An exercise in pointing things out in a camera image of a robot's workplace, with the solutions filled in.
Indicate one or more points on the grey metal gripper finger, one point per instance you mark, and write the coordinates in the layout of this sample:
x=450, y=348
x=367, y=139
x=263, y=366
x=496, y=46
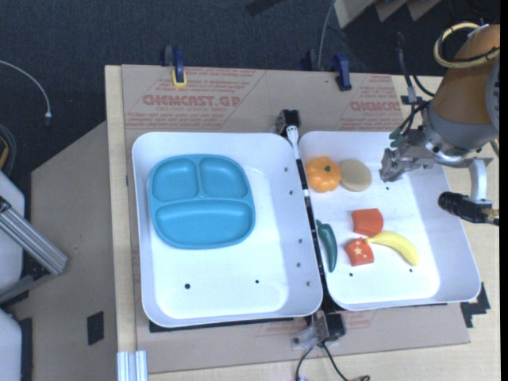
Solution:
x=389, y=167
x=405, y=169

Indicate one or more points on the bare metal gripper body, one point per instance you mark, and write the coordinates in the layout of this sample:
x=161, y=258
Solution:
x=414, y=151

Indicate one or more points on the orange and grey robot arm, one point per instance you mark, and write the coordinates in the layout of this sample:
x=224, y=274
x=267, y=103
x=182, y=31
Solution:
x=464, y=93

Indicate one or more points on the beige round biscuit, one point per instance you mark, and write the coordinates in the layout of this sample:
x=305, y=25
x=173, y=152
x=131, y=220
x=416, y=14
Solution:
x=356, y=175

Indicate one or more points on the orange-red toy wedge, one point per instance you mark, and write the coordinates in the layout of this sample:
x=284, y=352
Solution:
x=367, y=221

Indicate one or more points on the orange toy pumpkin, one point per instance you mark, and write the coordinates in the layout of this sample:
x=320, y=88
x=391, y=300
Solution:
x=322, y=175

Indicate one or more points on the yellow banana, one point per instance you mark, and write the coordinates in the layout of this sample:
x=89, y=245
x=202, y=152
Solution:
x=401, y=245

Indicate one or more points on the thin black and white rod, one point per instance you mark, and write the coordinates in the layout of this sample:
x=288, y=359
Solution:
x=306, y=191

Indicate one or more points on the red cube with yellow stars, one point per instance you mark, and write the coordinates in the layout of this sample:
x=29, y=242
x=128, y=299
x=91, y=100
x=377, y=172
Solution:
x=359, y=252

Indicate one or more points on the green toy pepper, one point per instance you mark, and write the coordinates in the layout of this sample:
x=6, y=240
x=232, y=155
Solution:
x=329, y=246

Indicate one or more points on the white plastic tray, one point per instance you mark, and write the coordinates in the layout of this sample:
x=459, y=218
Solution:
x=222, y=284
x=397, y=284

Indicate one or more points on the blue divided plate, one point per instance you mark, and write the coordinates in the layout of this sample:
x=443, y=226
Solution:
x=202, y=216

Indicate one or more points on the brown cardboard board, red print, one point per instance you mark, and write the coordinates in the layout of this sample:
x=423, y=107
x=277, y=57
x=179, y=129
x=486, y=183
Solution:
x=206, y=101

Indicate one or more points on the black cylinder on white bracket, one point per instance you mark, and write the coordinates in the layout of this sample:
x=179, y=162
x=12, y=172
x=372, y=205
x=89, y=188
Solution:
x=460, y=205

